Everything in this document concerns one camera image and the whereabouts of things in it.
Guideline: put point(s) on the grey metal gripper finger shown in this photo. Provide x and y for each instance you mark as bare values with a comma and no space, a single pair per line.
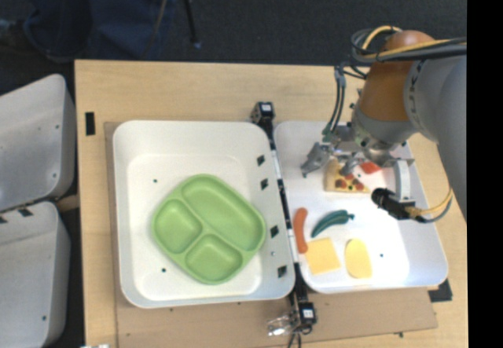
316,158
349,167

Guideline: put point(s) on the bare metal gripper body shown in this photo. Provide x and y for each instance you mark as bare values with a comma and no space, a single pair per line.
373,152

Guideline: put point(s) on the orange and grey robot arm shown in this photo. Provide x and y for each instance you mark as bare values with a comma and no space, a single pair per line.
428,103

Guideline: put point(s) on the toy pizza slice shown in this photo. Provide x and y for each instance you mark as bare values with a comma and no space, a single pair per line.
346,183

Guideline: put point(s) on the red toy food piece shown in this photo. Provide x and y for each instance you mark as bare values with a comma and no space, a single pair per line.
370,168

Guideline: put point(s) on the dark green curved toy vegetable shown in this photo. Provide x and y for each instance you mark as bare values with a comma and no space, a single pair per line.
330,220

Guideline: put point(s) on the orange toy sausage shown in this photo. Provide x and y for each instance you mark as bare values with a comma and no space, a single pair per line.
301,228

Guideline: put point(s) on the thin black and white rod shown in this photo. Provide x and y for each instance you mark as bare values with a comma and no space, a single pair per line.
291,236

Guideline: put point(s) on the yellow square cheese slice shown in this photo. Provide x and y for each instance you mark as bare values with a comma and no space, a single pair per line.
323,256

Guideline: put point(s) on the yellow oval toy slice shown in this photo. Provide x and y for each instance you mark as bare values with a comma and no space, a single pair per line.
358,260

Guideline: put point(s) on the white plastic tray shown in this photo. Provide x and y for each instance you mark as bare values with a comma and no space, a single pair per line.
141,220
393,252

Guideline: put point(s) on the green divided plate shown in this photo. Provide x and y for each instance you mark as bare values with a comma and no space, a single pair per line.
220,205

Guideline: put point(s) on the black cylinder on white bracket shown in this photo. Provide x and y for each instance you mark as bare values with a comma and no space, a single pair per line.
393,201

